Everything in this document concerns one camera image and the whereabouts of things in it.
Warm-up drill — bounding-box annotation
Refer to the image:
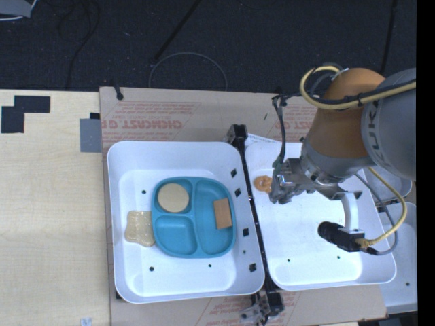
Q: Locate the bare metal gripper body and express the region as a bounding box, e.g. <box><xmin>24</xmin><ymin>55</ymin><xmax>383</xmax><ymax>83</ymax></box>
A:
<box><xmin>273</xmin><ymin>157</ymin><xmax>341</xmax><ymax>195</ymax></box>

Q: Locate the orange doughnut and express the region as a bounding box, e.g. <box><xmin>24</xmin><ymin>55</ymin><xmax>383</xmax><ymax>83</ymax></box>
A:
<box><xmin>254</xmin><ymin>175</ymin><xmax>273</xmax><ymax>194</ymax></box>

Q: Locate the thin black rod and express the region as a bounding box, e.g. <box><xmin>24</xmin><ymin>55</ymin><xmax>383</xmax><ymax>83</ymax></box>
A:
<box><xmin>234</xmin><ymin>137</ymin><xmax>273</xmax><ymax>292</ymax></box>

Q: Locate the white paper sheet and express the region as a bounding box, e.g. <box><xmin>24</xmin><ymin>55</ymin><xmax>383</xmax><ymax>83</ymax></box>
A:
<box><xmin>245</xmin><ymin>133</ymin><xmax>283</xmax><ymax>146</ymax></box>

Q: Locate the white plastic tray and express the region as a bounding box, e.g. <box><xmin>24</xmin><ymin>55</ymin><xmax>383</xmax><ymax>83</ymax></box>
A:
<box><xmin>244</xmin><ymin>141</ymin><xmax>398</xmax><ymax>292</ymax></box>
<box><xmin>107</xmin><ymin>140</ymin><xmax>266</xmax><ymax>304</ymax></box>

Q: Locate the brown rectangular cracker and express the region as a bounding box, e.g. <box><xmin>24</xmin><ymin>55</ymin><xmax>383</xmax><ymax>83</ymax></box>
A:
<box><xmin>213</xmin><ymin>197</ymin><xmax>234</xmax><ymax>231</ymax></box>

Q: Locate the round beige biscuit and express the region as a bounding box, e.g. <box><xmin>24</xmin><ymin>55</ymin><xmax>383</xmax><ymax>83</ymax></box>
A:
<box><xmin>156</xmin><ymin>183</ymin><xmax>190</xmax><ymax>214</ymax></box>

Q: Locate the blue divided plate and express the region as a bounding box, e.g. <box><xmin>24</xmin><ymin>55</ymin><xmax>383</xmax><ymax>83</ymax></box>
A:
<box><xmin>151</xmin><ymin>176</ymin><xmax>238</xmax><ymax>259</ymax></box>

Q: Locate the brown cardboard board red print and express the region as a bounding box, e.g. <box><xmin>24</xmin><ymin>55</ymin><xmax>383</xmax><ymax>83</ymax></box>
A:
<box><xmin>99</xmin><ymin>86</ymin><xmax>389</xmax><ymax>326</ymax></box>

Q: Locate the pale yellow bread slice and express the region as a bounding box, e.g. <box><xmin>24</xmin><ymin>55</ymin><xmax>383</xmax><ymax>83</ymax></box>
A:
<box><xmin>124</xmin><ymin>210</ymin><xmax>156</xmax><ymax>248</ymax></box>

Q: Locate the black cylinder on white bracket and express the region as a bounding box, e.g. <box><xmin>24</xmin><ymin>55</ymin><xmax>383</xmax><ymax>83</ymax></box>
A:
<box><xmin>317</xmin><ymin>190</ymin><xmax>366</xmax><ymax>253</ymax></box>

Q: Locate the black block with thin wires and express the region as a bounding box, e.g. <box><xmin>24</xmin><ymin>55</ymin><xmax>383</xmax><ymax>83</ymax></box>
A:
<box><xmin>226</xmin><ymin>124</ymin><xmax>248</xmax><ymax>146</ymax></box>
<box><xmin>264</xmin><ymin>289</ymin><xmax>283</xmax><ymax>318</ymax></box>

